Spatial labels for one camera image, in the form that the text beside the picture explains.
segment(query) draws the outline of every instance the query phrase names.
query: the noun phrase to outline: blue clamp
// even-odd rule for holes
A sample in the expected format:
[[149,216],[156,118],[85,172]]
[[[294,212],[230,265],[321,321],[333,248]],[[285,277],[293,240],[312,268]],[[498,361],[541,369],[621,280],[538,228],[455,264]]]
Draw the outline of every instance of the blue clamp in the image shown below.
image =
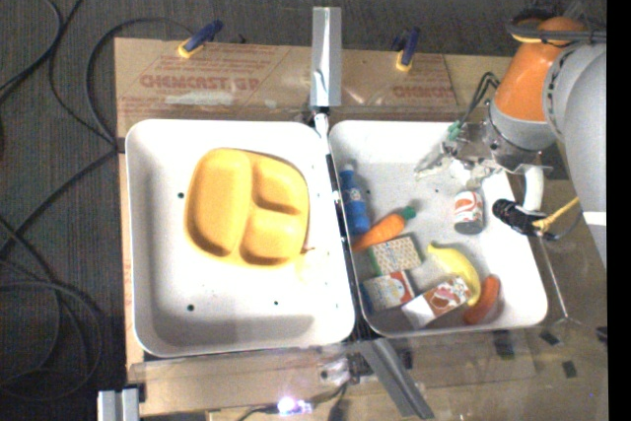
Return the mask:
[[201,50],[204,42],[213,40],[223,27],[224,24],[221,20],[215,20],[213,23],[206,25],[206,27],[177,47],[179,56],[190,58],[197,51]]
[[399,35],[392,44],[392,47],[398,51],[396,58],[396,68],[407,72],[412,68],[412,57],[416,51],[416,45],[421,31],[418,27],[414,27],[411,31]]

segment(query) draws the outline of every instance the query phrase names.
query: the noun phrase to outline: white tray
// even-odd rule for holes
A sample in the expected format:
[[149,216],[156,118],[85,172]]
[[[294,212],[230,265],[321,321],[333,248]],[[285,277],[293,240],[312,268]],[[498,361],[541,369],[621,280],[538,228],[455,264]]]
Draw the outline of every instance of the white tray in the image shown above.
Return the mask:
[[[372,221],[412,203],[417,216],[404,234],[410,235],[424,253],[430,242],[454,246],[476,267],[480,279],[499,276],[503,308],[487,324],[462,323],[455,312],[433,321],[431,327],[414,330],[402,311],[367,315],[371,327],[384,336],[525,327],[538,324],[547,313],[547,298],[532,249],[525,236],[513,231],[492,215],[493,202],[514,199],[508,178],[501,173],[484,180],[485,227],[475,236],[454,230],[454,200],[461,183],[449,171],[415,180],[414,169],[444,139],[449,123],[403,121],[342,121],[331,128],[329,141],[335,165],[355,166]],[[368,257],[354,254],[358,281],[370,277]]]
[[[243,268],[187,241],[182,194],[198,160],[219,147],[274,155],[302,172],[316,247],[307,267]],[[151,119],[128,133],[126,159],[134,329],[147,352],[307,347],[348,336],[355,314],[324,147],[314,130],[297,122]]]

